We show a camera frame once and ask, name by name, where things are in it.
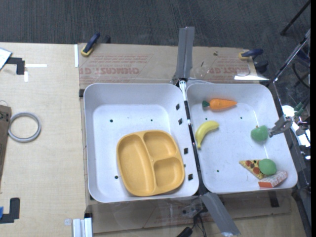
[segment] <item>toy apple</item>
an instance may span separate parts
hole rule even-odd
[[[265,125],[256,126],[255,129],[251,130],[251,138],[255,141],[264,141],[268,138],[268,128]]]

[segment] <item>transparent plastic sheet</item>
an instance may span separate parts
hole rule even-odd
[[[246,61],[238,59],[238,54],[244,51],[238,48],[194,47],[193,68],[188,85],[195,83],[259,83],[258,79],[267,80],[257,73],[251,58]],[[94,83],[174,84],[176,57],[177,47],[100,44],[96,46],[94,53],[89,58],[79,55],[80,88],[85,90]],[[236,80],[236,77],[239,79],[247,76],[254,76],[254,78]],[[81,101],[81,106],[85,140],[83,101]],[[150,231],[150,229],[159,228],[160,230],[156,229],[156,231],[162,236],[176,236],[184,229],[184,225],[188,225],[191,228],[194,226],[195,236],[202,236],[201,221],[197,219],[197,215],[201,216],[202,222],[213,222],[210,214],[204,211],[205,207],[198,194],[171,199],[151,198],[108,203],[95,200],[88,188],[85,143],[84,141],[86,213],[92,213],[94,217],[94,233],[99,233],[101,236],[114,236],[115,232],[124,231],[127,235],[142,236],[148,232],[142,233],[139,229]],[[289,191],[281,189],[276,193],[271,193],[271,191],[244,192],[242,195],[230,193],[223,194],[220,198],[232,218],[238,219],[289,212],[291,209]],[[260,199],[260,208],[256,205],[258,199]]]

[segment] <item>tape roll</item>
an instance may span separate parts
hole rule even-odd
[[[17,118],[20,118],[20,117],[29,117],[29,118],[32,118],[32,119],[34,119],[35,122],[38,124],[38,129],[37,129],[36,133],[35,133],[34,135],[32,135],[31,137],[28,137],[28,138],[19,138],[19,137],[15,136],[15,135],[12,133],[12,131],[11,131],[11,125],[12,125],[12,123],[13,123]],[[23,113],[17,113],[17,114],[15,114],[15,115],[13,115],[13,116],[11,117],[8,133],[9,133],[10,137],[11,137],[13,140],[15,140],[15,141],[17,141],[17,142],[23,142],[23,143],[24,143],[24,142],[31,142],[31,141],[35,140],[35,139],[39,136],[40,130],[41,130],[40,119],[39,119],[35,114],[33,114],[33,113],[23,112]]]

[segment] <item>pepperoni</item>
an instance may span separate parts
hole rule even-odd
[[[258,168],[258,167],[255,167],[255,168],[253,168],[253,173],[255,173],[255,174],[260,174],[260,169]]]

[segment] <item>white plastic tray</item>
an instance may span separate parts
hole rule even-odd
[[[265,143],[251,139],[256,125],[272,128],[279,119],[270,91],[260,84],[202,84],[188,86],[191,123],[194,133],[207,120],[215,120],[219,130],[206,135],[198,150],[202,178],[214,193],[240,193],[260,190],[258,179],[238,161],[272,159],[278,170],[285,170],[288,178],[273,189],[292,188],[297,183],[297,172],[285,135],[268,138]],[[224,98],[237,101],[228,110],[212,111],[203,108],[203,100]]]
[[[198,174],[179,88],[171,84],[96,83],[86,88],[83,98],[88,187],[94,199],[106,203],[181,198],[196,193]],[[124,135],[151,129],[163,130],[174,138],[185,165],[185,179],[179,188],[166,194],[137,197],[123,184],[116,148]]]

